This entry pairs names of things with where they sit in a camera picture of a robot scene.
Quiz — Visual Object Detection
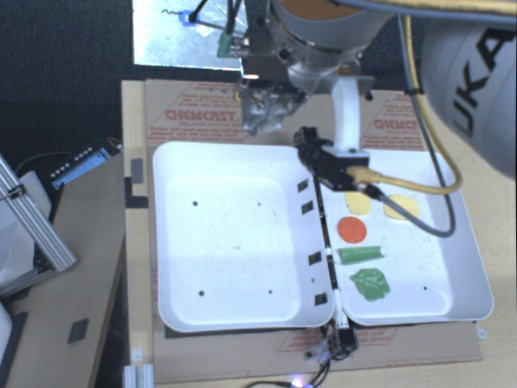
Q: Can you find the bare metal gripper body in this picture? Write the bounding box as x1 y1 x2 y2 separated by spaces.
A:
241 19 364 95

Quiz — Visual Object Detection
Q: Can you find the brown cardboard board red print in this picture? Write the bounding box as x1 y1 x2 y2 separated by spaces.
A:
143 79 485 384

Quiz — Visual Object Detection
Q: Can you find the pale yellow flat toy piece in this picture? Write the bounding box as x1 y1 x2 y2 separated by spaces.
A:
343 192 372 216
383 193 421 221

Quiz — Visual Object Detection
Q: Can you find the white plastic tray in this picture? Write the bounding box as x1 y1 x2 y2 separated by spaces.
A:
317 146 495 327
152 141 337 334

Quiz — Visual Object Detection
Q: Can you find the orange round toy slice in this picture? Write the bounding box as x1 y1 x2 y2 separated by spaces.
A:
337 216 368 243

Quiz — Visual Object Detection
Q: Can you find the thin black and white rod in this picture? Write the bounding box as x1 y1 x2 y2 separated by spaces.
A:
312 175 349 327

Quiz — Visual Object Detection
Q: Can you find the green toy celery stick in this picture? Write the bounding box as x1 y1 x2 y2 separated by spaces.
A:
337 245 385 265

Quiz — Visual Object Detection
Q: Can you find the green toy lettuce leaf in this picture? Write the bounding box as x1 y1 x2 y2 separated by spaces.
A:
349 268 392 302

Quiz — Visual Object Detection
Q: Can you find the black cylinder on white bracket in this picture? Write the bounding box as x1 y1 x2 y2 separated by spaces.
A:
293 74 376 193

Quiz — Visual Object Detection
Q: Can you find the black block with thin wires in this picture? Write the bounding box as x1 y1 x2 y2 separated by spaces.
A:
322 324 359 360

